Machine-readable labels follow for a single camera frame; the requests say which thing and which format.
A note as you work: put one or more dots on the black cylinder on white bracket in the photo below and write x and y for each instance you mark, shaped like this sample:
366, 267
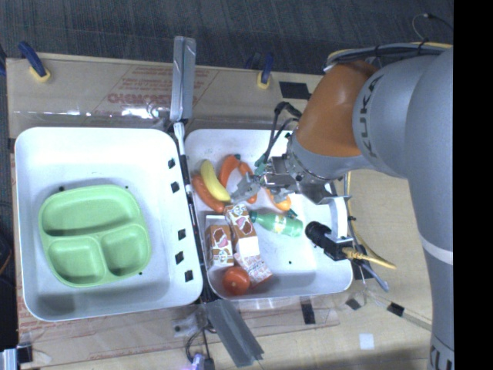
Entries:
323, 237

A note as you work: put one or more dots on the red tomato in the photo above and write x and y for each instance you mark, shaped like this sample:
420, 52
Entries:
235, 280

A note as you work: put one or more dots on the brown and white carton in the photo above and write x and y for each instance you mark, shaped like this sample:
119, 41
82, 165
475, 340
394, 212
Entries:
242, 227
256, 268
218, 245

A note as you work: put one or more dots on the green divided plate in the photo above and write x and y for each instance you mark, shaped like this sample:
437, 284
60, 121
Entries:
92, 237

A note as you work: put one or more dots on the yellow banana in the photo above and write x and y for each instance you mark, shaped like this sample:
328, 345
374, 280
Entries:
213, 181

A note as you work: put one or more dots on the white plastic tray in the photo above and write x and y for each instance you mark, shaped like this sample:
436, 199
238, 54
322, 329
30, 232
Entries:
304, 268
96, 152

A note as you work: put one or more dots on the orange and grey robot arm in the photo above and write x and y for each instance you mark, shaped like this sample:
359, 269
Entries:
404, 110

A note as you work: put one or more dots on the orange sausage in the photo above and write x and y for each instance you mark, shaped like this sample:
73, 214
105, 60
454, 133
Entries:
204, 195

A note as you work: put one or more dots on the green plastic bottle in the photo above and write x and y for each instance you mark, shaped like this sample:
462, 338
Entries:
279, 224

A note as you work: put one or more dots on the thin black and white rod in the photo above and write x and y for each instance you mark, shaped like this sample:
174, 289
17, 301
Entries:
187, 185

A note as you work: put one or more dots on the brown cardboard board red print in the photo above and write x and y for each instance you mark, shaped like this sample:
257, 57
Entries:
115, 87

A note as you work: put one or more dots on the orange pepper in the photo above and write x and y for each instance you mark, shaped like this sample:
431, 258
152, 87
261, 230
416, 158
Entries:
283, 204

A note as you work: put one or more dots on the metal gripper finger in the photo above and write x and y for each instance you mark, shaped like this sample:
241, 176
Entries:
243, 189

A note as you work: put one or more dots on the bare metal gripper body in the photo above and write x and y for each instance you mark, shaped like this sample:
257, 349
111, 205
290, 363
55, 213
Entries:
279, 177

